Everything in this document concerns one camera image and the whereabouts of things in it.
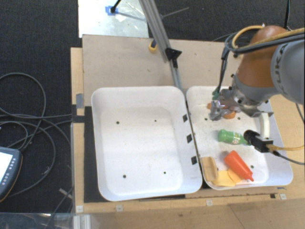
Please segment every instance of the green bottle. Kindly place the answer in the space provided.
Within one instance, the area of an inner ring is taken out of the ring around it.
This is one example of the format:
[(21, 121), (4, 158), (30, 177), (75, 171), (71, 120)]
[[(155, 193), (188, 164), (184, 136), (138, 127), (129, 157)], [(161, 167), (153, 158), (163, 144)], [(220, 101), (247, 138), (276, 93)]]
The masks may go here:
[(237, 132), (228, 132), (223, 129), (218, 132), (218, 141), (230, 143), (230, 144), (234, 144), (234, 145), (236, 145), (236, 144), (250, 145), (241, 134), (239, 134)]

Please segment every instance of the wooden table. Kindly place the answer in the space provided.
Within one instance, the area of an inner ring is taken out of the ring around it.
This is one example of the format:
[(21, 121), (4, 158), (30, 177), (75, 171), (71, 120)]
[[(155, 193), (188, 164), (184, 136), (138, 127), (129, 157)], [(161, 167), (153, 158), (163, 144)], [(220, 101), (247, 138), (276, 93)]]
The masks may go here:
[[(159, 52), (148, 51), (149, 42), (84, 36), (83, 48), (71, 48), (72, 104), (76, 95), (83, 94), (84, 106), (90, 106), (91, 94), (100, 87), (172, 85), (169, 65)], [(193, 85), (217, 85), (222, 43), (171, 40), (171, 44), (183, 52), (178, 64), (184, 91)], [(229, 76), (240, 59), (229, 57), (223, 85), (230, 85)], [(284, 146), (302, 145), (304, 125), (295, 104), (277, 95), (271, 105)], [(84, 115), (83, 107), (77, 108), (77, 115)], [(107, 225), (100, 228), (294, 228), (292, 223), (305, 223), (304, 166), (296, 164), (291, 164), (292, 183), (284, 187), (201, 189), (184, 199), (84, 203), (84, 123), (73, 123), (72, 133), (76, 212), (100, 213), (92, 217)], [(304, 162), (304, 150), (287, 155)]]

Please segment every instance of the black backdrop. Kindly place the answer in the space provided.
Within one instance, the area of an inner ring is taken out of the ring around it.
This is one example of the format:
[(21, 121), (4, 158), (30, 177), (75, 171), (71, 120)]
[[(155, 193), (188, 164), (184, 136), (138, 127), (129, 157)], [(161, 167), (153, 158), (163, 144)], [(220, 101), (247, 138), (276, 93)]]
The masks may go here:
[[(287, 0), (156, 0), (169, 38), (213, 40), (253, 24), (284, 25)], [(292, 0), (289, 26), (304, 27), (305, 0)], [(47, 96), (46, 115), (71, 113), (70, 48), (80, 47), (78, 0), (0, 0), (0, 76), (11, 72), (30, 74), (41, 82)], [(0, 106), (12, 113), (39, 115), (42, 94), (21, 76), (0, 81)], [(70, 125), (62, 126), (70, 134)], [(56, 162), (47, 178), (24, 194), (0, 203), (0, 212), (52, 212), (71, 188), (71, 152), (64, 138), (49, 131), (57, 148)], [(0, 131), (0, 146), (22, 137), (19, 128)], [(37, 181), (52, 160), (52, 148), (37, 135), (24, 153), (20, 177), (12, 191)], [(67, 199), (59, 212), (66, 212)]]

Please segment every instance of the black connector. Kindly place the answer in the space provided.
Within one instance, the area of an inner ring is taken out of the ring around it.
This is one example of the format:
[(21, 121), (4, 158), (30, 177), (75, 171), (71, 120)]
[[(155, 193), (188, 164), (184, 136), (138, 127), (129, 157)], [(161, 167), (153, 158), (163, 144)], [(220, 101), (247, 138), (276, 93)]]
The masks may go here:
[(254, 146), (254, 148), (261, 153), (268, 153), (269, 148), (267, 144), (273, 144), (273, 140), (262, 138), (257, 132), (247, 130), (244, 132), (244, 139)]

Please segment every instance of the blue tape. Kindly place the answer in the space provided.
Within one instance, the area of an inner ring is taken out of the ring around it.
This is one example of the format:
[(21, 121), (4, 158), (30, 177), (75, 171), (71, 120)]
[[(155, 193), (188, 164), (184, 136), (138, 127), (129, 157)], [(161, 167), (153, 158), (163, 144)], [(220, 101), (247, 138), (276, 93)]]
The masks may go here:
[(118, 8), (115, 8), (115, 12), (114, 13), (111, 13), (111, 11), (110, 11), (110, 9), (112, 8), (112, 6), (106, 6), (105, 7), (105, 11), (106, 11), (106, 13), (108, 14), (108, 15), (115, 15), (116, 13), (119, 13), (119, 10), (118, 10)]

